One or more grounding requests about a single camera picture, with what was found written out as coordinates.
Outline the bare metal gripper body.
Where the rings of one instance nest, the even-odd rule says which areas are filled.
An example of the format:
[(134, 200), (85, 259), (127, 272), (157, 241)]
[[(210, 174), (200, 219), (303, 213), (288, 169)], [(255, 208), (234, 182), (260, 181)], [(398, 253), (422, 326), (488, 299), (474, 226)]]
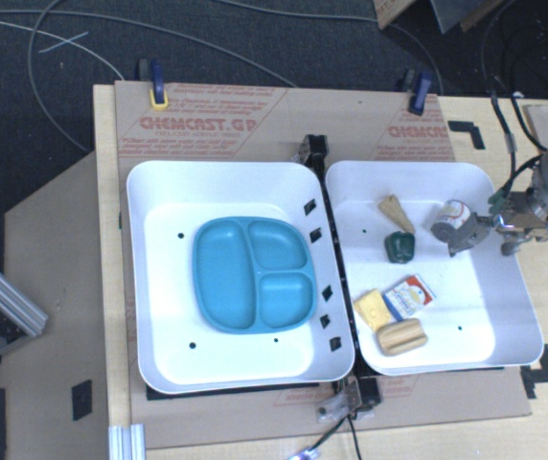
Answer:
[(503, 237), (501, 253), (512, 256), (523, 243), (548, 241), (548, 188), (533, 185), (523, 192), (498, 190), (490, 197), (495, 230)]

